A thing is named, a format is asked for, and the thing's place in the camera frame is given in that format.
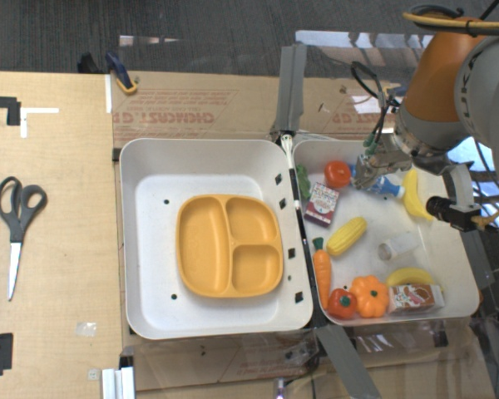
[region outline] scissors blade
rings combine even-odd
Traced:
[[[17,282],[18,262],[20,261],[20,250],[22,243],[11,243],[11,258],[9,260],[9,280],[7,283],[7,299],[11,301]]]

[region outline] red tomato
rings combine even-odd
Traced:
[[[330,161],[324,170],[325,182],[329,188],[338,189],[349,185],[351,170],[343,161]]]
[[[336,288],[329,297],[327,313],[339,319],[351,319],[357,312],[357,298],[343,288]]]

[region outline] yellow cable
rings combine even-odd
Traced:
[[[436,27],[456,27],[456,28],[497,28],[499,29],[499,22],[486,22],[486,21],[458,21],[456,19],[443,19],[434,16],[412,15],[409,12],[404,12],[403,17],[409,21],[423,23],[426,25],[433,25]]]
[[[495,219],[499,217],[499,210],[496,211],[494,214],[488,217],[482,217],[482,216],[473,216],[472,217],[472,222],[476,224],[479,228],[484,228],[485,226],[489,225],[491,222],[493,222]]]

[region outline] orange plate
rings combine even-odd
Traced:
[[[206,297],[266,294],[283,276],[283,248],[274,211],[240,195],[200,195],[180,208],[177,264],[185,285]]]

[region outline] orange carrot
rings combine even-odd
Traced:
[[[313,239],[316,252],[313,255],[314,276],[318,285],[319,301],[322,308],[327,309],[331,293],[331,258],[324,251],[324,239]]]

